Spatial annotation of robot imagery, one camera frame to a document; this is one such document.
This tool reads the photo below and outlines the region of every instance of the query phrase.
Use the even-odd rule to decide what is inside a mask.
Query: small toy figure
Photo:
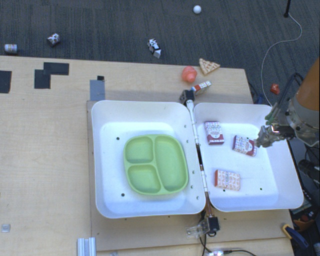
[[[51,47],[54,47],[56,44],[60,43],[60,36],[57,33],[50,35],[46,41]]]
[[[192,66],[186,66],[182,70],[181,77],[182,77],[182,80],[189,83],[193,83],[196,80],[197,74],[198,72]]]
[[[280,93],[279,84],[271,84],[270,92],[274,93],[275,95],[278,95]]]
[[[161,55],[161,49],[157,41],[155,39],[149,39],[147,45],[152,55],[159,59]]]

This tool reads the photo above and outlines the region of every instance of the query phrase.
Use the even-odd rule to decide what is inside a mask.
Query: black tape
[[[69,63],[45,62],[43,69],[45,75],[69,75]]]
[[[35,89],[50,89],[50,75],[45,74],[42,69],[34,70],[34,88]]]
[[[0,71],[0,94],[8,94],[11,86],[11,71]]]

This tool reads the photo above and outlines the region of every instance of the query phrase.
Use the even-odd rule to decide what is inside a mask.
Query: red white snack package
[[[233,147],[234,151],[254,157],[257,154],[257,147],[252,139],[241,136],[234,136]]]
[[[223,144],[225,142],[221,126],[218,121],[207,121],[204,123],[206,139],[209,145]]]
[[[193,87],[191,87],[191,90],[194,91],[194,95],[202,94],[205,90],[207,90],[211,86],[210,81],[205,81],[202,83],[199,83]]]
[[[225,190],[240,190],[240,175],[230,171],[216,170],[214,186]]]

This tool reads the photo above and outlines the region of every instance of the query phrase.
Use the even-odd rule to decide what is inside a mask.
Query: gray carpet
[[[202,13],[195,15],[195,4]],[[261,94],[264,55],[273,43],[296,38],[300,29],[284,18],[287,0],[1,0],[0,54],[17,44],[19,56],[198,65],[198,59],[246,70]],[[290,14],[302,37],[274,47],[263,69],[265,90],[285,86],[294,72],[305,76],[319,56],[320,2],[292,0]],[[46,38],[61,36],[50,48]],[[163,49],[151,55],[147,40]],[[288,93],[292,96],[295,88]],[[279,95],[267,93],[274,103]]]

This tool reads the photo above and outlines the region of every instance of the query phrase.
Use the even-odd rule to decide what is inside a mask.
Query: green plastic plate
[[[133,190],[144,195],[181,191],[188,183],[188,168],[179,141],[164,134],[136,136],[123,151],[125,173]]]

